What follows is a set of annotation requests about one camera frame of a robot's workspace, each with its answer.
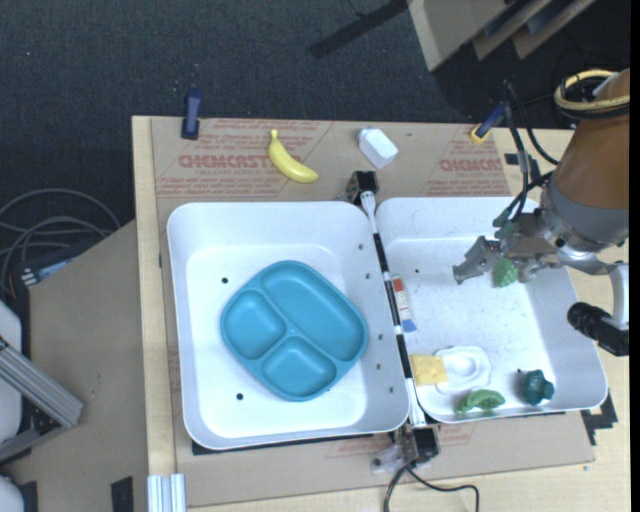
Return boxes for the white plastic tray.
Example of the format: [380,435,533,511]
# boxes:
[166,200,413,451]
[373,195,610,426]

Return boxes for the blue divided plate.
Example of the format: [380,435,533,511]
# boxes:
[219,259,371,403]

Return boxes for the yellow cheese slice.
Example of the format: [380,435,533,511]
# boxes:
[409,353,449,388]

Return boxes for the black cylinder on white bracket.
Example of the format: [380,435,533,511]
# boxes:
[554,244,631,358]

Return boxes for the yellow banana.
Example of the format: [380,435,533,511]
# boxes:
[267,128,320,184]

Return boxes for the green grapes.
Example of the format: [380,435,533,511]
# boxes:
[492,255,519,289]

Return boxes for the light green lettuce leaf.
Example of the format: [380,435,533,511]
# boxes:
[454,388,507,416]

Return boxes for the brown cardboard board red print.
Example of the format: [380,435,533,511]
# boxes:
[149,116,597,509]

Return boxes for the dark green broccoli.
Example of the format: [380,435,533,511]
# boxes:
[519,368,556,406]

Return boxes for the white bottle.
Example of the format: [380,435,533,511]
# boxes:
[356,126,400,171]

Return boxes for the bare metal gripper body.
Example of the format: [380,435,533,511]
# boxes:
[498,211,570,271]

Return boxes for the thin black and white rod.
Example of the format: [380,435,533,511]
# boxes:
[360,191,427,429]

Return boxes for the white tube red blue print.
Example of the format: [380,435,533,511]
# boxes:
[390,273,418,333]

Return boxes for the white fried egg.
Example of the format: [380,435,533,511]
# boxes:
[433,345,494,397]

